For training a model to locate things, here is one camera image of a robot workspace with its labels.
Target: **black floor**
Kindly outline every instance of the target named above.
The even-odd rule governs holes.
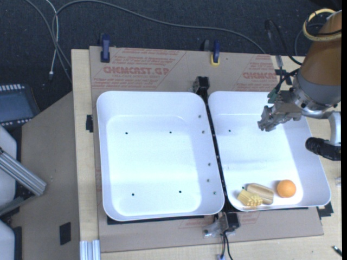
[[[52,23],[53,10],[44,0],[30,0]],[[50,0],[58,9],[74,0]],[[139,14],[176,24],[218,27],[241,33],[268,54],[282,54],[279,38],[271,47],[264,21],[280,28],[289,54],[305,55],[310,42],[298,37],[307,16],[322,7],[341,9],[341,0],[100,0]],[[200,50],[205,39],[218,39],[221,51],[262,53],[250,41],[228,32],[172,27],[145,20],[96,3],[78,3],[59,14],[59,44],[70,60],[70,50],[98,44],[101,33],[111,36],[113,46]],[[0,85],[27,83],[37,105],[44,110],[71,91],[72,86],[59,61],[48,81],[54,46],[46,24],[24,0],[0,0]]]

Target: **orange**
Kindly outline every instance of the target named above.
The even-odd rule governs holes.
[[[292,197],[295,195],[297,191],[297,187],[295,186],[293,181],[288,179],[280,181],[277,185],[278,195],[281,197]]]

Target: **plastic tray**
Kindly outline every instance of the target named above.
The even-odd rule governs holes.
[[[306,118],[261,131],[257,121],[267,104],[267,93],[214,92],[209,107],[220,151],[227,195],[241,211],[322,206],[330,201],[330,189],[319,156],[305,148],[311,132]],[[291,198],[275,194],[272,205],[244,207],[237,195],[249,183],[275,190],[279,180],[297,187]]]
[[[116,92],[97,100],[102,201],[118,221],[213,215],[224,195],[203,100]]]

